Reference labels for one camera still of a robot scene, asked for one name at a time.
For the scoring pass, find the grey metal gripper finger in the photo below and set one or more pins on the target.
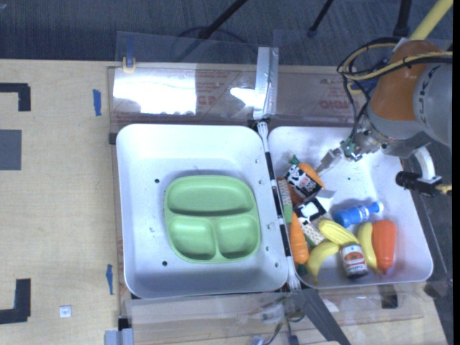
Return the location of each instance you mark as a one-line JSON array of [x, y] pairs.
[[336, 153], [325, 163]]

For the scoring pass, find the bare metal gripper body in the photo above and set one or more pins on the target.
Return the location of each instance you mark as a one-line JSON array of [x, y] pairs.
[[367, 141]]

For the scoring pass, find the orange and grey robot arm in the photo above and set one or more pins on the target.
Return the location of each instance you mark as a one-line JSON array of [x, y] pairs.
[[395, 85]]

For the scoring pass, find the orange carrot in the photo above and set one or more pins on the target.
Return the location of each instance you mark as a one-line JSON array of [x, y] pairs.
[[299, 241], [309, 169]]

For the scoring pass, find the cow print milk carton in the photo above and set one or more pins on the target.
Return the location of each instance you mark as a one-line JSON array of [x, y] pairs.
[[301, 181]]

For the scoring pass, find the white plastic tray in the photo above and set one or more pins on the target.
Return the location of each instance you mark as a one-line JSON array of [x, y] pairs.
[[377, 178], [143, 192]]

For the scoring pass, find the black and white carton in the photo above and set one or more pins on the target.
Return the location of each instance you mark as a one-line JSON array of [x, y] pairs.
[[309, 210]]

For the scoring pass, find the orange patterned narrow box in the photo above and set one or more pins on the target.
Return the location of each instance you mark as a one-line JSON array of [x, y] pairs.
[[285, 200]]

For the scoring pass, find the brown cardboard board red print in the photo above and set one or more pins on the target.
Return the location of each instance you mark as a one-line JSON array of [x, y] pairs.
[[323, 99]]

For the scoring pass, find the blue plastic bottle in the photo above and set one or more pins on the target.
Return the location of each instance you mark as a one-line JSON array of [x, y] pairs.
[[354, 215]]

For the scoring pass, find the thin black and white rod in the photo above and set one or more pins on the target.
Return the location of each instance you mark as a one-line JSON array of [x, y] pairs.
[[278, 200]]

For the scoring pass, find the yellow corn cob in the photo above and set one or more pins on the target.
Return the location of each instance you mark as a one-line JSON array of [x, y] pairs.
[[337, 231]]

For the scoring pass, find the small patterned white carton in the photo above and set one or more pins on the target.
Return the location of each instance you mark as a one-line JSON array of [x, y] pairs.
[[311, 233]]

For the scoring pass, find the yellow banana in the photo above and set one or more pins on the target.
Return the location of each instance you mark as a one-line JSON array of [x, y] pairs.
[[366, 243], [321, 255]]

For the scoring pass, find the orange squeeze bottle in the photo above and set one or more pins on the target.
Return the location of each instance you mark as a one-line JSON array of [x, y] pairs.
[[384, 243]]

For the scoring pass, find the small can orange label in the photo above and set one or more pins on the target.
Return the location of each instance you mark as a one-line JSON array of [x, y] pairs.
[[354, 261]]

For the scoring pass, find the green divided plate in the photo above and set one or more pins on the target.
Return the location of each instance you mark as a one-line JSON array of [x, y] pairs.
[[212, 217]]

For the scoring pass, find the small white square block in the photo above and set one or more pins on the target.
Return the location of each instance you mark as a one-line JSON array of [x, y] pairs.
[[65, 311]]

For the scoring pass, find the black cylinder on white bracket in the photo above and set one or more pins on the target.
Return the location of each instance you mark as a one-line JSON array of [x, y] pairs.
[[413, 182]]

